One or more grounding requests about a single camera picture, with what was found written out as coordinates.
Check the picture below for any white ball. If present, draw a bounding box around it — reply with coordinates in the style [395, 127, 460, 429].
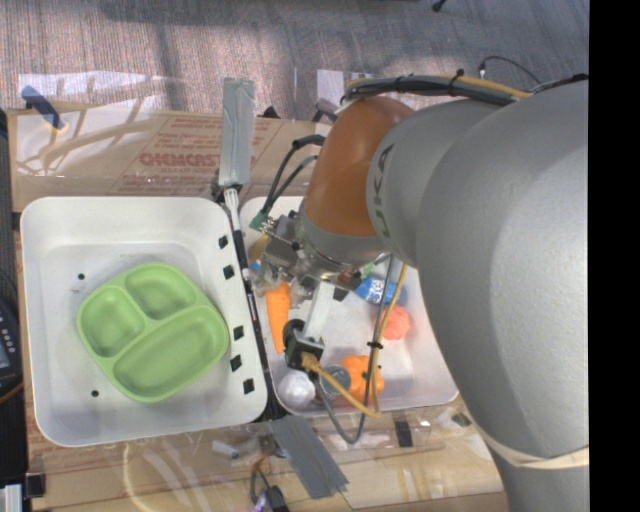
[277, 368, 317, 408]

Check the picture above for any blue and white bottle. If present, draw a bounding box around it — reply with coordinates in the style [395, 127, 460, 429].
[349, 275, 406, 305]

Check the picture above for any brown cardboard board red print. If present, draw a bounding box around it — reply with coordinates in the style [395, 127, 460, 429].
[7, 107, 504, 512]

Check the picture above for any black cylinder on white bracket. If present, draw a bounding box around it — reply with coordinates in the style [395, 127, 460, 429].
[281, 280, 339, 372]

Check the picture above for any orange pumpkin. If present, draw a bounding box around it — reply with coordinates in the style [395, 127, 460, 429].
[341, 354, 386, 402]

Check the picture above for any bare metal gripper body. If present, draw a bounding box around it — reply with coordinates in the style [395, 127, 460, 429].
[258, 213, 363, 290]

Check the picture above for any white plastic tray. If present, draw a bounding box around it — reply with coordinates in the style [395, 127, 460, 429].
[238, 195, 460, 419]
[19, 195, 269, 448]

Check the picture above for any orange carrot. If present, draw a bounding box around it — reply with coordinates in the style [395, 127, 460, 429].
[264, 281, 293, 355]

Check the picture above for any black block with thin wires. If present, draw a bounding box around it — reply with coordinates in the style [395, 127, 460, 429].
[263, 485, 290, 512]

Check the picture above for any green divided plate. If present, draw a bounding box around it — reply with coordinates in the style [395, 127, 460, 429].
[76, 262, 231, 404]

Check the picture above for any pink round toy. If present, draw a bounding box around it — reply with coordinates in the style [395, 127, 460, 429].
[379, 304, 412, 342]

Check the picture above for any silver can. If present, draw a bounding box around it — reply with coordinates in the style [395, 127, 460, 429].
[319, 364, 352, 396]

